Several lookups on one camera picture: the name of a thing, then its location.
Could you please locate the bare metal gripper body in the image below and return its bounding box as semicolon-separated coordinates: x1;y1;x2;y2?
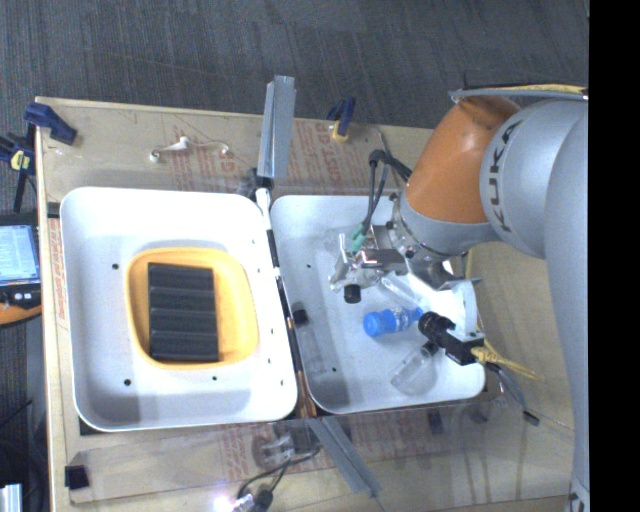
357;213;454;276

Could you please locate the clear bottle with black cap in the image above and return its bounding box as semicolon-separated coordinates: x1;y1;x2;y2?
291;308;330;377
389;340;442;397
343;272;432;314

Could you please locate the clear bottle with blue cap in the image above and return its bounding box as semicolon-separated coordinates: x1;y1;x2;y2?
362;305;427;339

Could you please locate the white plastic tray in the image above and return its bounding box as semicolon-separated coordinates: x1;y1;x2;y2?
59;186;300;433
269;193;488;417

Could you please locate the thin black and white rod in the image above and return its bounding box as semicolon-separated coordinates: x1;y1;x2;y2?
254;187;318;419

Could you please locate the orange bowl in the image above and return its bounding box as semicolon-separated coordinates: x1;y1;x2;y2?
125;246;261;372

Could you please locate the black ribbed foam block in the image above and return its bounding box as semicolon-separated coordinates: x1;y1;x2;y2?
147;261;222;364

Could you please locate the white curved plastic piece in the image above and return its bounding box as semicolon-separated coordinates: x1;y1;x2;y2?
149;135;231;164

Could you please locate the brown cardboard board, red print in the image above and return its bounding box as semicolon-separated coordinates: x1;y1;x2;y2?
34;95;576;512

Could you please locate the black cylinder on white bracket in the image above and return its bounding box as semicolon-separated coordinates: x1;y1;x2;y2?
417;277;487;367

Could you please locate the black block with thin wires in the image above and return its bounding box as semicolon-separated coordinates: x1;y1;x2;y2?
288;424;322;454

